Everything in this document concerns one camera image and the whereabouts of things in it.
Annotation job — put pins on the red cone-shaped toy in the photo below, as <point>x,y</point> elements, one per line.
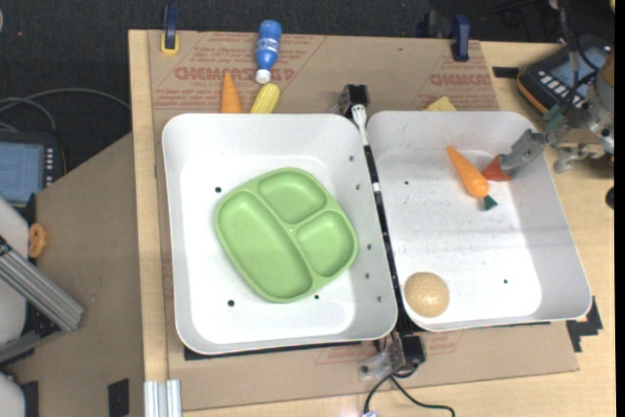
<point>494,170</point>

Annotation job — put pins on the orange carrot with green top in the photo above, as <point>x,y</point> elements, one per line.
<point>469,176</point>

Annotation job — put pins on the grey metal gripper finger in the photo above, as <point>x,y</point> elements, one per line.
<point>520,162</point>
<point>528,140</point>

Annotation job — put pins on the brown cardboard board red print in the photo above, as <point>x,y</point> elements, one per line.
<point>342,58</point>

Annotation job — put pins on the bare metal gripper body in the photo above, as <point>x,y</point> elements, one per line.
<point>598,124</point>

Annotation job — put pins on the beige ball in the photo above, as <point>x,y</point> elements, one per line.
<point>427,295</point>

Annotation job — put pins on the thin black and white rod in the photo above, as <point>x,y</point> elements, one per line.
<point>370,157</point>

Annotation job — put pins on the orange pretzel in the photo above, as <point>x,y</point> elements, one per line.
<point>37,240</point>

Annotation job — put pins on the blue bottle with white cap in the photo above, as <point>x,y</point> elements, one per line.
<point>267,46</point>

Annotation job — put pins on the yellow corn cob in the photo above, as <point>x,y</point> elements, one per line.
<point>266,98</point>

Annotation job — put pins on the white plastic tray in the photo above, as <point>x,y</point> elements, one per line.
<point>464,254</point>
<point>205,151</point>

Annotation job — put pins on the green divided plate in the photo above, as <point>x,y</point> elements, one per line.
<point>278,239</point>

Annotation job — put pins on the yellow cheese wedge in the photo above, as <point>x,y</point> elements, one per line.
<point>441,104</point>

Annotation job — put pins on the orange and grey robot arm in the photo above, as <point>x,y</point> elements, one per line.
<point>607,78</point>

